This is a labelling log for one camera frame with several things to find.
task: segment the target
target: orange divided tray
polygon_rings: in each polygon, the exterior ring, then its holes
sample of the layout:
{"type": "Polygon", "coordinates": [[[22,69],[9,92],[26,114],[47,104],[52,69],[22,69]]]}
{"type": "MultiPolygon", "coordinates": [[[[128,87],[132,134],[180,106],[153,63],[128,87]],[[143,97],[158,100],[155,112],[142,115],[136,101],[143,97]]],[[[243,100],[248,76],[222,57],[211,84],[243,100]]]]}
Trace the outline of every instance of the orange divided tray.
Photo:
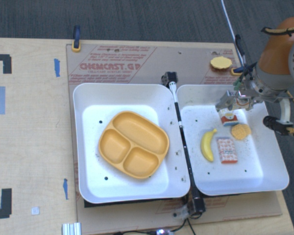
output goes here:
{"type": "Polygon", "coordinates": [[[115,115],[98,144],[101,156],[112,166],[138,179],[151,176],[169,149],[166,132],[131,111],[115,115]]]}

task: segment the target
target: white stripe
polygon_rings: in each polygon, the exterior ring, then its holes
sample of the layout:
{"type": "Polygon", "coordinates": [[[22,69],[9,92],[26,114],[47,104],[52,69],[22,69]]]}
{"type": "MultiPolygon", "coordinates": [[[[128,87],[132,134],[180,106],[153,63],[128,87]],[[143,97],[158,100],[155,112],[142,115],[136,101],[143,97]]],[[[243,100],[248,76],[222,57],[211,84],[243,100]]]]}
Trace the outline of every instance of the white stripe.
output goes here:
{"type": "MultiPolygon", "coordinates": [[[[230,22],[230,20],[229,20],[228,15],[227,15],[227,11],[226,11],[226,8],[225,8],[225,5],[224,5],[223,0],[221,0],[221,4],[222,4],[222,7],[223,7],[223,11],[224,11],[224,13],[225,13],[225,17],[226,17],[227,23],[228,23],[228,25],[229,25],[229,27],[230,27],[230,31],[231,31],[231,34],[232,34],[233,42],[235,43],[235,35],[234,35],[234,33],[233,33],[232,25],[231,25],[231,22],[230,22]]],[[[241,56],[240,52],[237,51],[237,54],[238,54],[238,56],[239,56],[239,59],[240,59],[241,65],[243,66],[244,61],[243,61],[243,59],[242,59],[242,56],[241,56]]]]}

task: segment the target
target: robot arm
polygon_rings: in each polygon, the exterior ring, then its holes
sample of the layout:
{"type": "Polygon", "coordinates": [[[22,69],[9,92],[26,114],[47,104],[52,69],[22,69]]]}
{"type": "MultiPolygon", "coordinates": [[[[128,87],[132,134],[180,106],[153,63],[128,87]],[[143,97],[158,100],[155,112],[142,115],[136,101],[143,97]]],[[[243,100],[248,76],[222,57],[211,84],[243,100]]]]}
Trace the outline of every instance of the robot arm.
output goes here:
{"type": "Polygon", "coordinates": [[[216,104],[216,110],[250,110],[263,101],[279,103],[280,119],[267,116],[264,125],[281,135],[289,135],[290,96],[285,94],[294,84],[294,18],[284,20],[276,30],[262,30],[271,37],[257,63],[244,64],[242,75],[216,104]]]}

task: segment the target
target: yellow round object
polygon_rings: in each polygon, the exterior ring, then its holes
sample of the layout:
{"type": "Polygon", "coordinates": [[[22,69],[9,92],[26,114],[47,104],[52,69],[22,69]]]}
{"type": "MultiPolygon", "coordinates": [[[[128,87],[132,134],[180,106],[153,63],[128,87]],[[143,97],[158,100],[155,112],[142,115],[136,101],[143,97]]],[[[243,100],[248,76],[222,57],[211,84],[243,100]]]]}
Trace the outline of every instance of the yellow round object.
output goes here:
{"type": "Polygon", "coordinates": [[[210,61],[210,64],[213,68],[222,70],[227,69],[232,65],[232,61],[229,58],[226,57],[215,57],[210,61]]]}
{"type": "Polygon", "coordinates": [[[232,127],[231,134],[236,139],[242,140],[251,134],[251,129],[247,124],[236,124],[232,127]]]}

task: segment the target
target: toy banana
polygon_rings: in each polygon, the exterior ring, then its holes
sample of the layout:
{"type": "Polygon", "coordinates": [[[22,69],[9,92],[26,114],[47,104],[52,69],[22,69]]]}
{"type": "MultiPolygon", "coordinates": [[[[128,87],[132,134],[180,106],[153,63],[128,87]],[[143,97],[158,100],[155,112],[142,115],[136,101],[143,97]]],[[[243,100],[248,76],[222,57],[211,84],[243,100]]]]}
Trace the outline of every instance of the toy banana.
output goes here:
{"type": "Polygon", "coordinates": [[[211,151],[210,143],[212,136],[217,132],[217,129],[213,129],[212,131],[207,131],[201,138],[200,148],[204,157],[212,162],[214,160],[214,155],[211,151]]]}

